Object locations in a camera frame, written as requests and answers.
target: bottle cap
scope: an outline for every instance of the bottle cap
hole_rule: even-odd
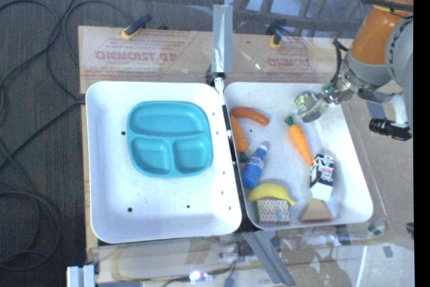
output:
[[[258,149],[263,149],[265,152],[267,152],[267,146],[266,145],[260,145],[260,146],[258,146]]]

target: orange carrot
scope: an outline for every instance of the orange carrot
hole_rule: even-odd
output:
[[[251,108],[234,108],[231,114],[235,118],[249,118],[260,123],[262,126],[267,126],[269,124],[269,119],[266,116]]]
[[[301,127],[299,127],[299,125],[293,123],[293,118],[291,116],[288,116],[284,122],[290,126],[288,134],[290,135],[294,146],[306,160],[307,164],[312,165],[312,156],[310,155],[308,141],[306,140],[303,130]]]
[[[237,152],[239,152],[239,159],[241,162],[246,162],[248,157],[245,151],[248,149],[247,138],[243,134],[242,128],[239,126],[236,118],[230,115],[231,130],[233,132],[233,141]]]

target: blue divided plate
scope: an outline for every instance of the blue divided plate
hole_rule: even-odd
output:
[[[127,137],[134,166],[148,176],[198,175],[212,162],[209,121],[193,103],[139,103],[128,115]]]

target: cracker box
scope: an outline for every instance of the cracker box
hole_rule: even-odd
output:
[[[288,224],[290,211],[286,200],[262,198],[255,201],[257,221],[260,224]]]
[[[333,190],[333,158],[317,154],[310,168],[310,191],[314,198],[329,201]]]

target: bread slice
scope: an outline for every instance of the bread slice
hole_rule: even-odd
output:
[[[330,221],[333,220],[333,215],[324,201],[314,198],[300,220],[302,222]]]

